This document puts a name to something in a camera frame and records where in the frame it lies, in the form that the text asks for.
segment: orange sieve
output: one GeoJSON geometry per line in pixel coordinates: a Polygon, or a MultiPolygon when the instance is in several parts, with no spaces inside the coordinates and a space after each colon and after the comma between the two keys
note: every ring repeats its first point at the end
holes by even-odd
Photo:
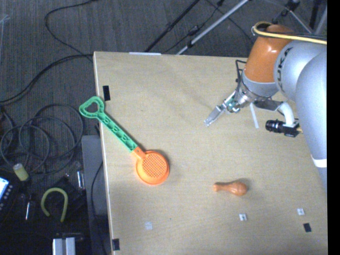
{"type": "Polygon", "coordinates": [[[104,102],[97,96],[91,97],[79,107],[80,113],[87,118],[96,118],[106,126],[122,144],[126,146],[136,161],[136,172],[145,183],[156,185],[164,182],[169,175],[169,164],[166,158],[152,150],[143,151],[112,119],[104,112],[104,102]],[[97,104],[98,110],[89,112],[86,109],[97,104]]]}

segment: table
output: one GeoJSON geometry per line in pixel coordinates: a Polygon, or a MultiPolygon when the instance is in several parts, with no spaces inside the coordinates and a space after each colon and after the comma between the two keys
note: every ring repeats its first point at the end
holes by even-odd
{"type": "Polygon", "coordinates": [[[235,89],[236,59],[95,52],[106,113],[170,165],[164,183],[143,183],[101,125],[112,254],[328,253],[327,196],[303,135],[266,131],[284,118],[257,108],[256,128],[250,107],[203,123],[235,89]],[[246,195],[213,191],[234,180],[246,195]]]}

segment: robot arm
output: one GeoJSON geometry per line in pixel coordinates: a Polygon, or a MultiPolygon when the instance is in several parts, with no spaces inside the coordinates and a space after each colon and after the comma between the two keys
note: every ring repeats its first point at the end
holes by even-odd
{"type": "MultiPolygon", "coordinates": [[[[280,25],[270,25],[266,31],[291,32],[280,25]]],[[[280,110],[286,122],[267,121],[266,129],[295,137],[301,124],[311,157],[327,190],[327,46],[318,42],[259,37],[239,79],[236,90],[205,120],[206,126],[223,113],[237,113],[250,103],[271,111],[280,110]],[[278,91],[296,102],[298,122],[288,103],[271,99],[278,91]]]]}

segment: yellow cable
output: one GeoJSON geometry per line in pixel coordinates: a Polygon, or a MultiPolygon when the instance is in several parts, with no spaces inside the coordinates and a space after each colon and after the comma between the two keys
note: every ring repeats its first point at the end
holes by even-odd
{"type": "Polygon", "coordinates": [[[61,189],[61,188],[50,188],[50,189],[48,189],[44,193],[44,195],[42,196],[41,203],[40,203],[41,209],[46,216],[50,216],[50,213],[45,208],[45,200],[46,200],[47,196],[52,192],[59,192],[59,193],[62,193],[64,195],[64,208],[63,208],[62,216],[60,218],[60,222],[64,222],[65,216],[66,216],[67,204],[69,202],[69,196],[67,195],[67,193],[63,189],[61,189]]]}
{"type": "Polygon", "coordinates": [[[258,30],[258,26],[263,25],[263,24],[266,25],[266,26],[272,25],[272,23],[269,23],[269,22],[258,22],[251,28],[251,31],[254,34],[257,34],[259,36],[264,36],[264,37],[309,41],[311,43],[323,44],[323,45],[327,44],[326,40],[319,40],[319,39],[313,39],[313,38],[309,38],[309,37],[301,37],[301,36],[295,36],[295,35],[287,35],[287,34],[283,34],[283,33],[282,34],[280,34],[280,33],[270,33],[270,32],[258,30]]]}

